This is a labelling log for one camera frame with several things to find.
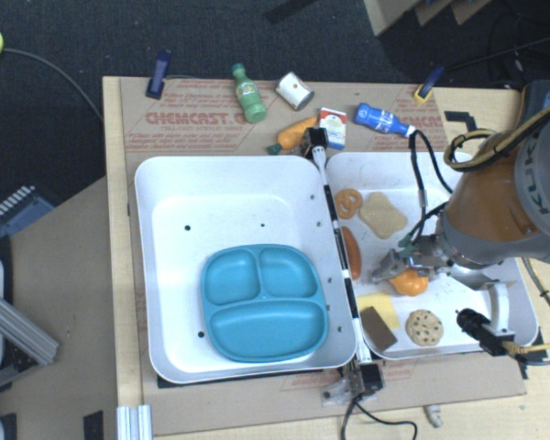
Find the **cookie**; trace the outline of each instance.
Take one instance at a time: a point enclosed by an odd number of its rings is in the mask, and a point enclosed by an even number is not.
[[[442,321],[429,310],[411,312],[405,322],[405,332],[421,347],[435,346],[444,334]]]

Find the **blue divided plate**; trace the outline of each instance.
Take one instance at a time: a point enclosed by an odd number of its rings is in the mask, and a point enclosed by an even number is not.
[[[252,245],[215,253],[203,267],[202,304],[212,343],[236,361],[305,356],[328,332],[320,280],[295,247]]]

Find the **dark floor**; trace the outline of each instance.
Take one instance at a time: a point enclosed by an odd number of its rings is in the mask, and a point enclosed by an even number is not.
[[[376,38],[363,0],[317,0],[280,22],[290,0],[0,0],[7,48],[67,72],[102,109],[104,75],[170,72],[229,78],[241,61],[254,79],[295,71],[305,81],[420,83],[452,66],[550,36],[550,0],[494,0],[460,26],[447,9],[425,27],[413,12]],[[550,41],[451,71],[442,86],[522,88],[550,79]],[[0,201],[23,184],[65,200],[105,174],[103,128],[78,92],[27,57],[0,57]]]

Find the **toy sausage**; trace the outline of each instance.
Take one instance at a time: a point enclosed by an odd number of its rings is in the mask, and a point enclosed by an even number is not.
[[[362,269],[362,260],[360,257],[360,249],[358,248],[357,239],[352,232],[346,227],[342,226],[342,237],[345,240],[346,253],[348,254],[348,267],[350,268],[350,275],[353,280],[360,277]]]

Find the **blue object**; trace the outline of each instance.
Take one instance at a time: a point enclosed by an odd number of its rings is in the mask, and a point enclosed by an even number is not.
[[[155,72],[153,78],[148,81],[146,96],[148,98],[161,99],[165,83],[163,79],[167,75],[169,63],[171,61],[171,51],[164,49],[157,52],[155,60]]]
[[[442,65],[436,65],[436,67],[425,79],[425,82],[423,82],[422,86],[420,86],[416,91],[416,95],[420,100],[425,101],[427,99],[427,97],[432,92],[432,88],[434,88],[434,85],[440,79],[443,73],[444,67]]]
[[[251,245],[215,253],[203,268],[202,305],[214,347],[235,361],[302,357],[328,333],[318,275],[295,247]]]
[[[398,134],[409,137],[415,127],[402,123],[395,115],[367,103],[358,105],[354,117],[355,124],[360,124],[380,132],[381,134]]]

